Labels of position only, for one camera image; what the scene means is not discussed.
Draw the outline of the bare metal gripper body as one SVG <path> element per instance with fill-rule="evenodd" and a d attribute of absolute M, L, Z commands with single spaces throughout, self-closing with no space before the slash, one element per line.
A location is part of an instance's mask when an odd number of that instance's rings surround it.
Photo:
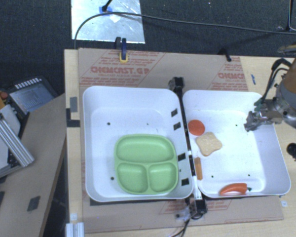
<path fill-rule="evenodd" d="M 296 110 L 285 103 L 264 102 L 259 110 L 259 117 L 266 124 L 284 122 L 296 129 Z"/>

